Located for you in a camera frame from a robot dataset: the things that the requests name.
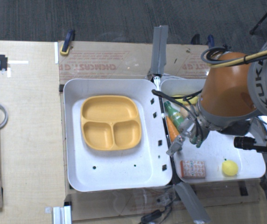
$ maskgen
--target dark gray carpet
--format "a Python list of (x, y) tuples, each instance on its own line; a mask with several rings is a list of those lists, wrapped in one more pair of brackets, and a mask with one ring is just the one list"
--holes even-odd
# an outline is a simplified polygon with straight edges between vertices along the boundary
[(0, 40), (152, 43), (153, 27), (169, 25), (168, 43), (188, 44), (199, 33), (215, 45), (255, 53), (267, 40), (267, 0), (0, 0)]

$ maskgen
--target orange carrot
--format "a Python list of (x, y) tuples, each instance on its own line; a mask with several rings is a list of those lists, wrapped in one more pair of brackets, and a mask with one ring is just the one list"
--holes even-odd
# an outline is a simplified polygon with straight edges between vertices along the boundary
[(174, 139), (179, 135), (179, 132), (177, 128), (175, 127), (175, 125), (173, 124), (173, 122), (171, 121), (171, 119), (169, 118), (169, 116), (166, 116), (166, 122), (167, 122), (171, 142), (173, 142)]

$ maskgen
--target carrot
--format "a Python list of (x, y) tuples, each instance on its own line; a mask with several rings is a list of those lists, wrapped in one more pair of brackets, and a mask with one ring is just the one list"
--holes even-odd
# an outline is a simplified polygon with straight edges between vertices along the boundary
[(171, 121), (171, 119), (169, 118), (169, 116), (166, 116), (166, 122), (167, 122), (167, 126), (168, 126), (168, 131), (169, 131), (171, 142), (173, 142), (174, 139), (179, 135), (179, 132), (176, 129), (176, 127), (173, 124), (173, 122)]

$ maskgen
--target yellow divided plate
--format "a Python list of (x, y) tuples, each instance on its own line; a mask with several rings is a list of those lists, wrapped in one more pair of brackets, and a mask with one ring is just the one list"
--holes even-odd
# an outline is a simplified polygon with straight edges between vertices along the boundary
[(141, 120), (128, 97), (93, 96), (81, 107), (81, 128), (88, 146), (96, 150), (133, 148), (141, 140)]

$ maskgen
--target lemon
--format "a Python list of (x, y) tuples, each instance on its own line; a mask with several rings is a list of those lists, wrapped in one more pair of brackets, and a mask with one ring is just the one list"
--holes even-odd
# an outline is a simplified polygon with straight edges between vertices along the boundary
[(228, 176), (234, 176), (238, 172), (238, 165), (232, 160), (226, 160), (222, 163), (222, 171)]
[[(176, 99), (176, 100), (183, 105), (189, 105), (189, 103), (186, 101), (183, 101), (183, 99)], [(194, 98), (190, 99), (189, 101), (192, 105), (195, 105), (198, 101), (198, 96), (195, 96)]]

